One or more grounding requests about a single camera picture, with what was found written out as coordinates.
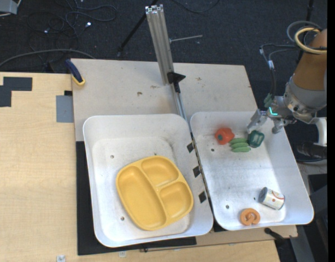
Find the green light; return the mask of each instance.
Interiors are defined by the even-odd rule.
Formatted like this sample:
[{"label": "green light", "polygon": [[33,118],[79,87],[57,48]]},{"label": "green light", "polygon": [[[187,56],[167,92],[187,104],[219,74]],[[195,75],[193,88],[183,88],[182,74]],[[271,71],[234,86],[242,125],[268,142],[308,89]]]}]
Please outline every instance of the green light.
[{"label": "green light", "polygon": [[271,115],[273,115],[273,116],[277,116],[278,115],[278,113],[272,111],[272,107],[269,107],[269,111],[271,112]]}]

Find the red object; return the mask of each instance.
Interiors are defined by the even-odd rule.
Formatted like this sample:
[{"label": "red object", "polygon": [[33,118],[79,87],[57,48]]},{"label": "red object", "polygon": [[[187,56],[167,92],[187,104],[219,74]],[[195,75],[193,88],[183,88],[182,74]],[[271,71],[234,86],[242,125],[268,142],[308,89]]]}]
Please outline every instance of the red object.
[{"label": "red object", "polygon": [[235,135],[230,128],[220,128],[215,134],[215,138],[220,145],[225,145],[229,141],[233,140],[234,137]]}]

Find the yellow plate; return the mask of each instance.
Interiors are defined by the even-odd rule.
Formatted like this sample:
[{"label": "yellow plate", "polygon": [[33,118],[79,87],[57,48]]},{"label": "yellow plate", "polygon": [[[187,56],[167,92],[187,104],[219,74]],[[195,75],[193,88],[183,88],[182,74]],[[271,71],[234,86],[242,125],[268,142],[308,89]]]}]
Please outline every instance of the yellow plate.
[{"label": "yellow plate", "polygon": [[157,230],[187,215],[193,195],[177,166],[164,156],[146,157],[122,168],[116,189],[130,218],[143,230]]}]

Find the can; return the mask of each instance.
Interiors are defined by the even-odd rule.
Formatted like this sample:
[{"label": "can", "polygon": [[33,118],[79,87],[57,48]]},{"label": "can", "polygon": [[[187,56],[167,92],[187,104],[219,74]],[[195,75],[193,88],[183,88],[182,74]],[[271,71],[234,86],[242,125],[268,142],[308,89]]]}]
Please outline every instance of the can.
[{"label": "can", "polygon": [[279,210],[284,205],[285,196],[267,187],[263,187],[258,196],[258,201],[268,207]]}]

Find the table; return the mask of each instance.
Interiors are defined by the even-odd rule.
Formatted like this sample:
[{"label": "table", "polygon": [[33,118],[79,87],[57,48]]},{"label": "table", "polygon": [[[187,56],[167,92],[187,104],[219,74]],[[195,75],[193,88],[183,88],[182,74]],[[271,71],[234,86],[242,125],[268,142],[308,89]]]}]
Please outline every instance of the table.
[{"label": "table", "polygon": [[[103,67],[88,66],[85,59],[73,62],[79,70]],[[132,69],[134,64],[147,67],[146,71],[158,71],[157,63],[99,62],[106,68],[120,65],[125,70]],[[212,65],[195,67],[187,63],[176,63],[175,71],[183,74],[191,67],[205,67],[210,74],[214,71]],[[229,77],[233,81],[243,82],[242,89],[246,87],[246,94],[253,100],[244,107],[252,108],[254,99],[244,67],[225,65],[224,68],[232,71]],[[198,236],[196,246],[178,249],[157,248],[146,253],[137,249],[79,256],[75,151],[79,129],[75,122],[57,121],[61,114],[56,101],[58,96],[71,90],[75,98],[80,87],[73,85],[70,74],[0,72],[0,86],[4,84],[4,77],[32,78],[32,90],[12,91],[11,107],[0,108],[0,261],[56,261],[58,255],[65,255],[66,261],[119,261],[121,255],[129,261],[219,261],[228,257],[231,261],[279,262],[273,238],[260,229],[211,231]],[[195,86],[206,90],[207,80],[200,78],[194,77]],[[195,91],[195,86],[188,87],[187,79],[180,86],[182,91],[188,88]],[[157,89],[149,86],[151,91]],[[237,96],[240,95],[234,95],[233,100],[237,100]],[[188,109],[188,99],[184,103]],[[231,107],[232,102],[228,103],[226,107]],[[272,230],[283,237],[297,236],[295,226]]]}]

